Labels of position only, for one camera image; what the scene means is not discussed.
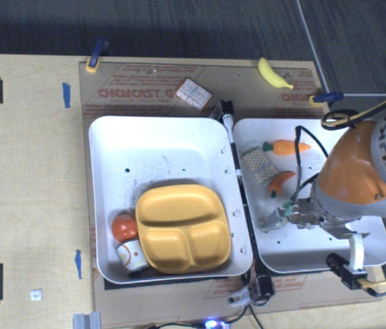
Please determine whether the white and orange can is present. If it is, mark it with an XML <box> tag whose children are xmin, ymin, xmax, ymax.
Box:
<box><xmin>115</xmin><ymin>239</ymin><xmax>150</xmax><ymax>276</ymax></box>

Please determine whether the brown cardboard board red print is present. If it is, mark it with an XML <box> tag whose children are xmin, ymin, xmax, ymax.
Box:
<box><xmin>78</xmin><ymin>57</ymin><xmax>384</xmax><ymax>322</ymax></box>

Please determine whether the thin black and white rod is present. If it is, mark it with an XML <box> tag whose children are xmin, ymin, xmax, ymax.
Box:
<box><xmin>222</xmin><ymin>113</ymin><xmax>266</xmax><ymax>281</ymax></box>

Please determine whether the orange tomato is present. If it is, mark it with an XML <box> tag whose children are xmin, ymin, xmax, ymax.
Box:
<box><xmin>111</xmin><ymin>213</ymin><xmax>139</xmax><ymax>243</ymax></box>

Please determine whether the orange carrot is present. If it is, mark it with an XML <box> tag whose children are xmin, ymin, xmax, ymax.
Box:
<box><xmin>262</xmin><ymin>139</ymin><xmax>312</xmax><ymax>156</ymax></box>

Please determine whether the white plastic tray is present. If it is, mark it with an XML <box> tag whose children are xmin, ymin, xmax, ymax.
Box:
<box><xmin>232</xmin><ymin>117</ymin><xmax>386</xmax><ymax>274</ymax></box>
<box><xmin>88</xmin><ymin>115</ymin><xmax>254</xmax><ymax>285</ymax></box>

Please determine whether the black block with thin wires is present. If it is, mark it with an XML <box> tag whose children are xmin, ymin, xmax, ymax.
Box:
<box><xmin>247</xmin><ymin>274</ymin><xmax>276</xmax><ymax>302</ymax></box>
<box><xmin>209</xmin><ymin>99</ymin><xmax>235</xmax><ymax>120</ymax></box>

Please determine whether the yellow banana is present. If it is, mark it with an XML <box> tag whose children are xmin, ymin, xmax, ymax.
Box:
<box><xmin>257</xmin><ymin>57</ymin><xmax>295</xmax><ymax>90</ymax></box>

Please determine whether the tan patterned packet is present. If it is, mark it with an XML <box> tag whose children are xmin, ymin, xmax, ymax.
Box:
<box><xmin>240</xmin><ymin>146</ymin><xmax>280</xmax><ymax>185</ymax></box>

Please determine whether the black cylinder on white bracket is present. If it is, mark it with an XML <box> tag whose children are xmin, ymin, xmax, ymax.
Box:
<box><xmin>325</xmin><ymin>233</ymin><xmax>369</xmax><ymax>291</ymax></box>

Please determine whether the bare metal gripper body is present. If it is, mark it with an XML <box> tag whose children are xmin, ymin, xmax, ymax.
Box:
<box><xmin>285</xmin><ymin>197</ymin><xmax>328</xmax><ymax>230</ymax></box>

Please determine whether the yellow divided plate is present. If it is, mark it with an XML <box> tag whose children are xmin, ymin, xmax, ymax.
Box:
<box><xmin>134</xmin><ymin>184</ymin><xmax>232</xmax><ymax>275</ymax></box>

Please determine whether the orange chili pepper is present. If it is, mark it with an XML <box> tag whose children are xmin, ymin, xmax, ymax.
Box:
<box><xmin>267</xmin><ymin>170</ymin><xmax>297</xmax><ymax>199</ymax></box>

